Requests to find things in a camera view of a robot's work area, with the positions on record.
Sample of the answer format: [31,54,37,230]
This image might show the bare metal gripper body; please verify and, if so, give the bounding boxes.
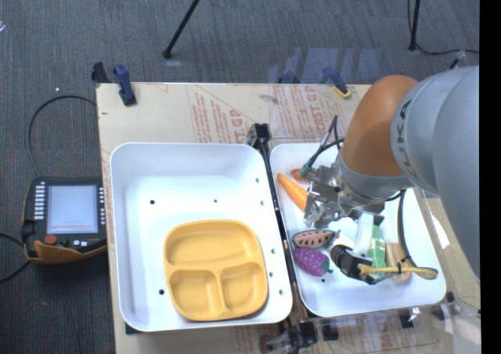
[308,165,386,224]

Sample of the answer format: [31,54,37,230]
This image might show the red watermelon slice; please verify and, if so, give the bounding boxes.
[290,229,337,250]

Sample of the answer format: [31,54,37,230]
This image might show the orange carrot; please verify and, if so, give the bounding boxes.
[276,172,310,212]

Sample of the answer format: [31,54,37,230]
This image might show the thin black rod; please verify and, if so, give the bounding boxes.
[258,139,308,324]

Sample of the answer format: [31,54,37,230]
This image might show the purple grapes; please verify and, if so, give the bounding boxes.
[292,247,334,277]

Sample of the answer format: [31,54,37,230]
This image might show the green packet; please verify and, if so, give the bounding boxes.
[366,224,389,277]

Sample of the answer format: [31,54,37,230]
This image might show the white plastic tray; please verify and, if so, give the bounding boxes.
[269,142,448,318]
[109,142,294,333]

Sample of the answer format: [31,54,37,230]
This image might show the yellow divided plate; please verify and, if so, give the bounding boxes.
[163,219,270,323]

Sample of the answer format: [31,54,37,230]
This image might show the brown cardboard board red print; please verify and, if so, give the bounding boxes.
[96,81,481,354]

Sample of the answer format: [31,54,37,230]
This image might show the black cylinder on white bracket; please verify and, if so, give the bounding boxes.
[330,211,377,286]

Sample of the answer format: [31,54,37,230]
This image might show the black block with thin wires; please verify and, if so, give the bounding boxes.
[285,320,319,350]
[245,122,273,146]

